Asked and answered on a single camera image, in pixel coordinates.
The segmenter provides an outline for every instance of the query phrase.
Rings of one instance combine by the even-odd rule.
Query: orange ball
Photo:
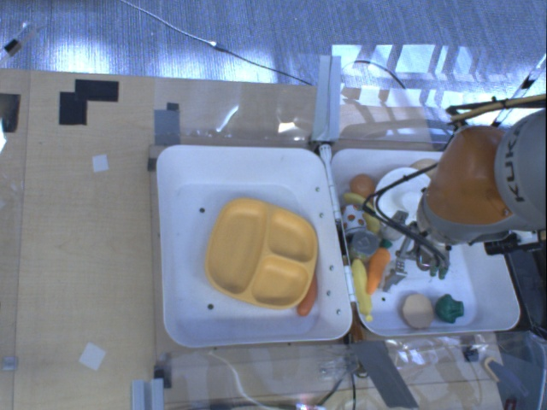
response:
[[[376,191],[376,184],[366,174],[358,174],[350,182],[350,191],[363,197],[368,197]]]

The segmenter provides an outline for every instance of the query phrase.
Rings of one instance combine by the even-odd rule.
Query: orange carrot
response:
[[[307,316],[314,306],[315,298],[317,297],[317,276],[314,272],[314,277],[309,285],[308,293],[300,301],[297,307],[297,313],[299,316]]]
[[[390,251],[387,250],[390,246],[391,244],[387,240],[382,240],[380,247],[376,249],[376,252],[368,261],[367,293],[369,295],[372,295],[378,289],[385,267],[391,261]]]

